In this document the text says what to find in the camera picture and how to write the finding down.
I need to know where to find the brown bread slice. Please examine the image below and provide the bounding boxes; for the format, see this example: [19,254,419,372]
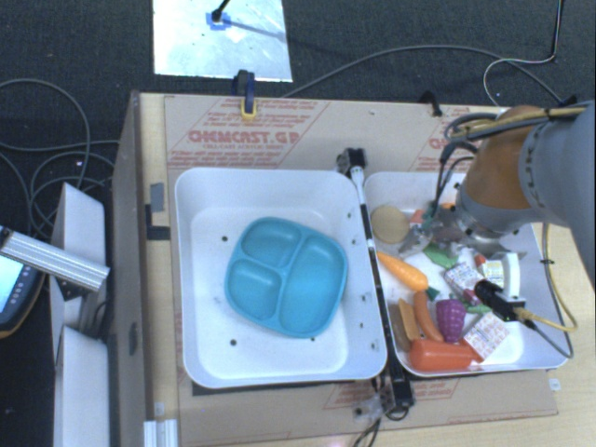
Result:
[388,297,423,354]

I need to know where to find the white plastic tray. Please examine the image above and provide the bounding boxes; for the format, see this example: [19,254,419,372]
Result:
[174,166,388,389]
[362,170,574,377]

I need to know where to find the blue divided plate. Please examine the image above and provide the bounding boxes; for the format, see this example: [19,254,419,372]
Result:
[223,216,349,340]

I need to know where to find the orange carrot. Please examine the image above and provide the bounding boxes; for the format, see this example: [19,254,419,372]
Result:
[376,251,441,300]

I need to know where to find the purple grapes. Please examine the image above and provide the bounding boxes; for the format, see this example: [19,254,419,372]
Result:
[435,298,467,345]

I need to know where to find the thin black and white rod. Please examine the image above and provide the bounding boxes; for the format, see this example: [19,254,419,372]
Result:
[351,167,402,390]

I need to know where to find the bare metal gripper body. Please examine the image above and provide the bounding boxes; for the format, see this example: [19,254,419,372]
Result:
[420,212,508,254]

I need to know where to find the green packet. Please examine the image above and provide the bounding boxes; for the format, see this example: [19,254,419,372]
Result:
[422,242,460,270]

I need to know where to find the beige round biscuit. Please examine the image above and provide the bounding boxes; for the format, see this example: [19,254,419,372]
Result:
[371,204,412,245]

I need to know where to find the white carton red print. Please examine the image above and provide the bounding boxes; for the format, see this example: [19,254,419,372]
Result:
[443,262,486,307]

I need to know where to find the orange sausage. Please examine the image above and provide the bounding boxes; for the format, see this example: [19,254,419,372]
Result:
[413,291,445,343]

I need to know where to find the brown cardboard board red print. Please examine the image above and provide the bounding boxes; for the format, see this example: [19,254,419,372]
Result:
[163,94,559,438]

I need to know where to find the black cylinder on white bracket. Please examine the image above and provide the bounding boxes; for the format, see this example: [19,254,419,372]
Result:
[473,251,528,324]

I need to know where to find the white carton orange print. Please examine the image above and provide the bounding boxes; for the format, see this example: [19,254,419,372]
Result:
[462,312,511,360]

